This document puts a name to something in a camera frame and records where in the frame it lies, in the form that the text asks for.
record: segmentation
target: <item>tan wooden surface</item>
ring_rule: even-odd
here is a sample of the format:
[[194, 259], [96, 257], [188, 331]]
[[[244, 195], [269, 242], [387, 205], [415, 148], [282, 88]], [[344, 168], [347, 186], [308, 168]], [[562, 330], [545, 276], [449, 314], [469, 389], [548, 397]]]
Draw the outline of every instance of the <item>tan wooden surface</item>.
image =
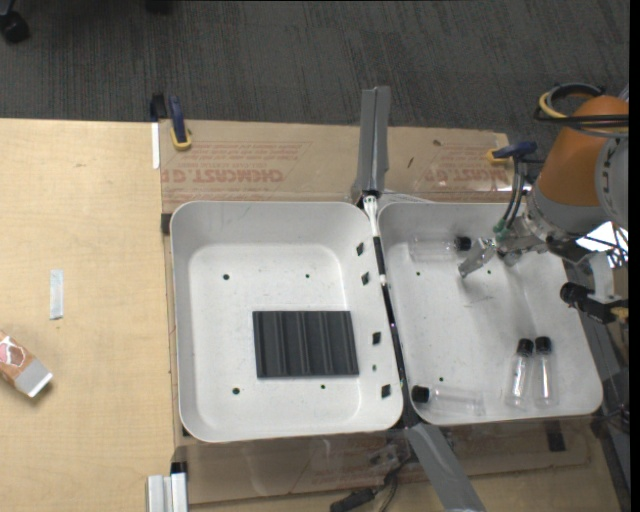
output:
[[[147, 124], [0, 120], [0, 327], [54, 374], [35, 400], [0, 383], [0, 512], [142, 511], [146, 477], [168, 470], [166, 286], [150, 147]], [[65, 315], [52, 321], [49, 272], [58, 268]], [[601, 447], [589, 439], [588, 464], [474, 485], [491, 511], [617, 511]], [[194, 510], [326, 511], [341, 496]], [[411, 484], [389, 510], [442, 507], [428, 484]]]

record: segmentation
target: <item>black grating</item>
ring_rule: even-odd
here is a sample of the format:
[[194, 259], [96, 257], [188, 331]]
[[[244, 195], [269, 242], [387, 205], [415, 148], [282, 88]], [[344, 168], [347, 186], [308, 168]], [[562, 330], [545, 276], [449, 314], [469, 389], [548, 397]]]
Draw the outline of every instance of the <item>black grating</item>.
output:
[[349, 311], [254, 311], [259, 378], [358, 375]]

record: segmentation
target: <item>white tray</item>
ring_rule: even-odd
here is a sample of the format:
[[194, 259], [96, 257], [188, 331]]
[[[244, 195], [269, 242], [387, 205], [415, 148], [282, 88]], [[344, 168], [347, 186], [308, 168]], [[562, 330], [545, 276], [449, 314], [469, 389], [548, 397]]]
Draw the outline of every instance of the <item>white tray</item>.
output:
[[[464, 253], [414, 260], [413, 237], [453, 241], [493, 238], [504, 205], [394, 203], [379, 215], [387, 277], [409, 385], [438, 384], [484, 395], [486, 414], [451, 414], [414, 403], [437, 425], [585, 415], [602, 402], [602, 385], [578, 313], [559, 296], [562, 260], [530, 253], [512, 268], [497, 256], [464, 280]], [[555, 347], [558, 405], [514, 409], [503, 403], [508, 364], [519, 338], [549, 336]]]
[[[173, 214], [171, 236], [179, 409], [194, 437], [329, 435], [398, 421], [402, 393], [362, 211], [346, 203], [194, 202]], [[258, 379], [252, 312], [270, 310], [350, 311], [359, 375]]]

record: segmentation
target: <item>black cap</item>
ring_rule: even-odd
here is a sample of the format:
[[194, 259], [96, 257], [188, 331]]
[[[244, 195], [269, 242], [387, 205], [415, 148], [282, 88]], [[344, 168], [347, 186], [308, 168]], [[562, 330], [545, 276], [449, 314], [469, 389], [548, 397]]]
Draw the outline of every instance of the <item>black cap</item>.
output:
[[176, 473], [186, 473], [187, 472], [187, 463], [186, 462], [172, 462], [171, 469], [169, 473], [175, 475]]
[[529, 338], [520, 338], [520, 341], [518, 341], [518, 349], [516, 350], [516, 352], [518, 354], [530, 356], [531, 354], [533, 354], [533, 347], [533, 341], [531, 341]]
[[471, 238], [468, 236], [456, 237], [453, 245], [458, 251], [468, 251], [471, 249]]
[[426, 404], [429, 401], [429, 388], [413, 386], [411, 388], [411, 399], [414, 402]]
[[536, 338], [536, 352], [541, 354], [551, 353], [551, 340], [547, 336]]

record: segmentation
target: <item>glass vial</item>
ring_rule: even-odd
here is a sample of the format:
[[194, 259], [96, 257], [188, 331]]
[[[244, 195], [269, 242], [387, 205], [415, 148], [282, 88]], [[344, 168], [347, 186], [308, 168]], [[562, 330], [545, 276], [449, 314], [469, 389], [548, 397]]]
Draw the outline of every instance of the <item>glass vial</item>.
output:
[[471, 239], [466, 236], [457, 236], [453, 240], [413, 236], [409, 240], [409, 255], [416, 263], [451, 260], [456, 258], [457, 252], [471, 249], [471, 245]]
[[409, 240], [409, 256], [415, 263], [452, 260], [456, 248], [453, 240], [414, 236]]
[[414, 402], [426, 403], [434, 412], [457, 416], [482, 416], [485, 414], [484, 396], [475, 389], [462, 389], [438, 384], [430, 388], [414, 386], [411, 392]]
[[527, 338], [518, 341], [516, 353], [509, 363], [509, 375], [504, 401], [507, 405], [524, 409], [527, 405], [534, 344]]
[[555, 356], [551, 340], [536, 338], [536, 356], [533, 366], [533, 401], [537, 407], [550, 407], [558, 403], [556, 390]]

